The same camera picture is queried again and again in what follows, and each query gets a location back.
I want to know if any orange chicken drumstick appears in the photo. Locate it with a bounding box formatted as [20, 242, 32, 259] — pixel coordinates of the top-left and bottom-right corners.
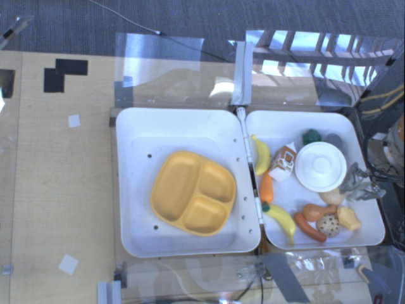
[301, 203, 338, 223]

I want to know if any yellow divided plate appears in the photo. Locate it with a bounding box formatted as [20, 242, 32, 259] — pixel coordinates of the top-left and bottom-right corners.
[149, 150, 237, 237]

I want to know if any red sausage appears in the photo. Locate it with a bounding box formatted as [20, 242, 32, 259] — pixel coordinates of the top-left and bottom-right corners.
[293, 212, 327, 243]

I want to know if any thin black and white rod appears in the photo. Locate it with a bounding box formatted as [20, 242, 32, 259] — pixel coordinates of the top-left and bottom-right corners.
[236, 106, 265, 226]

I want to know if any white and brown carton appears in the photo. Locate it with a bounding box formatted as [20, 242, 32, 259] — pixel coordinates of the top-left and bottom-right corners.
[268, 141, 298, 182]

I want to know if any clear plastic bottle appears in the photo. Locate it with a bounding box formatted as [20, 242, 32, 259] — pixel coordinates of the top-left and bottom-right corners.
[339, 162, 387, 202]

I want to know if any white bowl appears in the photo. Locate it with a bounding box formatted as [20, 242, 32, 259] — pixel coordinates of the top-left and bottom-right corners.
[294, 141, 348, 193]

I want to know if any beige chocolate chip biscuit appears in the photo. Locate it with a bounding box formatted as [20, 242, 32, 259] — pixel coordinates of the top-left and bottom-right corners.
[316, 213, 341, 238]

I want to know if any white plastic tray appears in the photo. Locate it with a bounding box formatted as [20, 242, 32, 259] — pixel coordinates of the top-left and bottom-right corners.
[115, 107, 262, 259]
[245, 110, 386, 251]

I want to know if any green broccoli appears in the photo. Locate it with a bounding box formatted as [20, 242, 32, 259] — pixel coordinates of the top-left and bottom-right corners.
[302, 129, 323, 146]

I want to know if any yellow cupcake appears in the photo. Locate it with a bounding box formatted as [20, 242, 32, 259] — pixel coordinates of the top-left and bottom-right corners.
[336, 206, 362, 232]

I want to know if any beige bread roll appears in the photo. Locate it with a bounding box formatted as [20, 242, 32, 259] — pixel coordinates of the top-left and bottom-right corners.
[318, 187, 346, 206]

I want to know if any orange carrot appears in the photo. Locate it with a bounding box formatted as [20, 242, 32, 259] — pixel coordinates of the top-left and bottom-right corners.
[259, 169, 275, 205]

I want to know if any yellow banana with green end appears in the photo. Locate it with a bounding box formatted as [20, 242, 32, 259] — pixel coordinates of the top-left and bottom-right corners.
[261, 201, 297, 247]

